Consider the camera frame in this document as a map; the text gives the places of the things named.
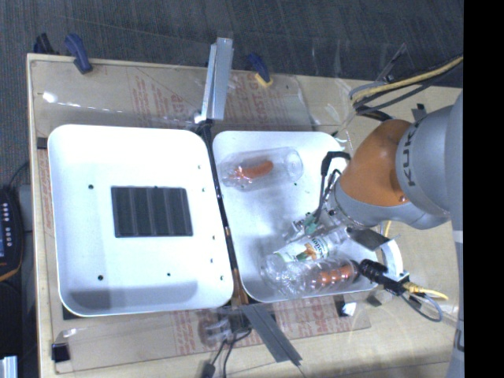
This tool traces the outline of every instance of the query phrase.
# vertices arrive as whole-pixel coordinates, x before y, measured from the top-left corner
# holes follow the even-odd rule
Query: black cable
[[[19,291],[19,289],[15,287],[12,283],[10,283],[10,281],[2,280],[0,281],[0,284],[5,287],[8,287],[12,292],[16,293],[18,297],[21,297],[21,292]]]
[[[23,169],[24,169],[25,167],[28,167],[29,165],[30,165],[30,161],[26,161],[26,162],[25,162],[22,166],[20,166],[20,167],[16,170],[16,172],[15,172],[15,173],[12,175],[12,177],[10,178],[9,183],[7,184],[7,186],[9,187],[9,189],[11,189],[11,188],[12,188],[13,183],[14,183],[14,180],[16,180],[16,178],[17,178],[17,176],[19,175],[19,173],[20,173],[21,171],[23,171]]]
[[[248,328],[246,330],[245,335],[243,335],[242,337],[236,338],[237,333],[238,332],[235,332],[233,334],[233,340],[229,343],[229,349],[228,349],[228,352],[226,353],[226,358],[224,359],[224,364],[222,366],[222,378],[226,378],[226,365],[228,363],[228,359],[229,359],[229,355],[231,354],[231,350],[233,350],[233,347],[235,344],[237,344],[237,342],[239,342],[242,339],[245,339],[250,333],[252,333],[252,328]]]
[[[336,179],[336,173],[341,176],[341,171],[337,168],[331,172],[331,175],[329,176],[328,179],[328,186],[325,188],[324,191],[324,197],[326,197],[329,194],[329,191],[331,190],[331,185],[334,183]]]
[[[313,213],[313,222],[314,224],[317,224],[321,214],[322,214],[322,206],[324,205],[324,192],[325,192],[325,178],[328,174],[329,171],[329,165],[331,165],[331,161],[333,158],[345,158],[347,161],[350,160],[350,155],[348,153],[345,153],[344,151],[329,151],[324,159],[322,160],[322,165],[321,165],[321,175],[322,175],[322,181],[321,181],[321,193],[318,201],[318,207]],[[334,177],[336,171],[332,172],[332,176],[330,177],[330,180]]]
[[[215,356],[215,358],[213,359],[213,361],[210,363],[211,365],[214,365],[215,364],[215,361],[217,361],[217,359],[219,358],[219,356],[221,355],[222,353],[222,349],[224,348],[224,345],[227,343],[227,340],[224,339],[222,341],[222,343],[220,344],[220,347],[219,347],[219,350],[217,351],[217,354]]]
[[[452,61],[456,61],[457,59],[459,59],[462,56],[464,56],[463,52],[459,53],[459,54],[456,54],[455,56],[453,56],[453,57],[451,57],[449,59],[446,59],[445,61],[442,61],[441,63],[437,63],[437,64],[432,65],[432,66],[428,66],[425,69],[417,70],[416,72],[412,72],[412,73],[410,73],[407,76],[398,77],[397,79],[394,80],[394,82],[395,83],[399,83],[399,82],[401,82],[403,80],[411,79],[411,78],[414,78],[416,76],[421,76],[422,74],[425,74],[425,73],[428,73],[428,72],[432,72],[432,71],[435,71],[437,69],[441,69],[443,66],[450,64]],[[458,63],[457,65],[455,65],[453,67],[453,69],[456,68],[456,67],[458,67],[458,65],[460,65],[460,63]],[[442,73],[442,74],[446,74],[447,72],[450,72],[453,69],[449,69],[445,73]]]
[[[385,108],[387,106],[394,105],[397,102],[400,102],[400,101],[402,101],[402,100],[404,100],[406,98],[409,98],[409,97],[411,97],[411,96],[413,96],[415,94],[418,94],[419,92],[421,92],[421,91],[429,88],[434,83],[442,80],[448,74],[451,74],[460,64],[461,63],[459,63],[458,65],[454,66],[452,69],[446,70],[445,72],[443,72],[443,73],[441,73],[441,74],[439,74],[437,76],[433,76],[430,79],[426,79],[425,82],[423,82],[418,88],[416,88],[416,89],[414,89],[414,90],[412,90],[410,92],[407,92],[407,93],[401,95],[400,97],[392,99],[389,102],[385,102],[385,103],[382,103],[382,104],[379,104],[379,105],[373,106],[373,107],[370,107],[370,106],[366,105],[368,102],[374,101],[375,99],[377,99],[379,97],[382,97],[382,96],[384,96],[386,94],[389,94],[392,91],[398,91],[398,90],[401,90],[403,88],[411,87],[411,86],[410,85],[405,85],[405,86],[402,86],[402,87],[395,88],[394,90],[379,92],[379,93],[376,93],[376,94],[374,94],[374,95],[372,95],[370,97],[363,98],[362,100],[360,100],[359,102],[356,102],[354,104],[354,110],[357,111],[358,115],[364,115],[366,113],[376,112],[379,109]]]
[[[374,110],[369,113],[359,113],[363,117],[368,117],[369,119],[378,120],[379,122],[384,122],[386,120],[394,119],[392,116],[380,110]]]

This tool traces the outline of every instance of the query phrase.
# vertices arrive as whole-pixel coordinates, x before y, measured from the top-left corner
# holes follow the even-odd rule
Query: clear plastic bottle
[[[283,263],[269,285],[289,299],[345,291],[359,276],[358,264],[345,256]]]
[[[261,277],[270,287],[289,295],[291,289],[285,287],[291,285],[291,278],[297,279],[296,276],[302,270],[310,267],[303,266],[304,264],[313,264],[333,257],[337,247],[347,238],[344,225],[315,236],[303,235],[263,257],[259,265]]]
[[[302,174],[301,157],[292,147],[238,152],[219,164],[220,181],[241,191],[293,183]]]

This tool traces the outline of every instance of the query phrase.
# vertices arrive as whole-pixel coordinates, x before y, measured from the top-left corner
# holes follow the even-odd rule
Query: metal bracket
[[[376,78],[376,81],[384,81],[385,83],[391,83],[394,81],[394,76],[391,74],[392,69],[394,68],[395,64],[399,60],[399,58],[405,54],[408,51],[406,44],[403,43],[398,51],[395,53],[394,57],[387,63],[385,68],[381,71],[381,73],[378,75]]]
[[[418,122],[420,119],[427,116],[427,110],[425,109],[424,104],[417,104],[417,108],[413,108],[411,113],[413,114],[415,122]]]
[[[409,275],[409,273],[404,269],[401,250],[395,242],[395,239],[387,241],[380,246],[380,249],[384,256],[384,263],[387,266],[387,272],[384,273],[384,276],[394,281],[398,281]]]
[[[376,250],[378,247],[384,245],[390,240],[389,238],[369,228],[347,228],[346,232],[353,241],[360,243],[362,246],[369,250]]]
[[[51,360],[55,363],[70,361],[69,337],[77,333],[76,328],[67,329],[57,335],[56,340],[51,344]]]
[[[257,304],[242,306],[241,310],[261,337],[276,362],[291,361],[299,367],[302,360],[291,341],[280,330],[268,311]]]
[[[232,39],[218,37],[210,47],[202,111],[195,114],[196,123],[206,119],[224,119],[234,53],[232,46]]]
[[[17,378],[17,356],[0,358],[0,378]]]

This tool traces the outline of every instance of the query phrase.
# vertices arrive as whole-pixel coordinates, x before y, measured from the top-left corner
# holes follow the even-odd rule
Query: yellow cable
[[[394,90],[394,89],[401,88],[401,87],[407,87],[409,85],[412,85],[412,84],[418,83],[420,81],[429,79],[433,76],[438,76],[439,74],[452,69],[453,67],[458,65],[462,60],[464,60],[464,57],[460,56],[460,57],[454,59],[453,61],[451,61],[450,63],[448,63],[448,64],[446,64],[436,70],[432,70],[431,72],[426,72],[424,74],[420,74],[419,76],[414,76],[409,79],[398,81],[396,83],[384,84],[384,85],[381,85],[378,87],[371,87],[367,90],[359,91],[356,95],[354,95],[354,97],[352,97],[352,105],[355,104],[356,102],[360,101],[361,99],[367,98],[370,95],[374,95],[378,92]]]
[[[442,299],[448,299],[448,296],[435,290],[431,290],[429,288],[424,288],[422,286],[419,286],[418,284],[415,284],[412,281],[407,281],[402,285],[403,288],[405,288],[408,292],[412,294],[416,293],[424,293],[424,294],[430,294],[434,295],[436,297],[440,297]]]
[[[389,221],[387,222],[387,225],[385,226],[385,232],[384,232],[384,237],[385,237],[385,238],[388,238],[388,230],[390,230],[390,229],[391,229],[391,224],[392,224],[392,221],[391,221],[391,220],[389,220]]]

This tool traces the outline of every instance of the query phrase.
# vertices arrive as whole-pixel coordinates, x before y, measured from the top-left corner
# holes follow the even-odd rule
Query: blue clamp
[[[77,34],[69,33],[68,35],[66,35],[65,46],[70,51],[72,56],[76,58],[76,60],[74,60],[73,62],[82,74],[86,74],[93,69],[93,66],[87,59],[87,53],[84,49],[82,39]]]
[[[47,38],[45,32],[37,36],[35,45],[33,46],[33,52],[36,54],[59,54],[59,52],[55,51],[50,45],[49,38]]]
[[[250,63],[252,63],[255,71],[258,72],[255,78],[258,79],[259,83],[261,83],[265,87],[270,86],[273,83],[273,80],[269,76],[268,67],[263,62],[261,57],[257,56],[256,54],[249,54],[247,56],[247,59],[249,59]]]

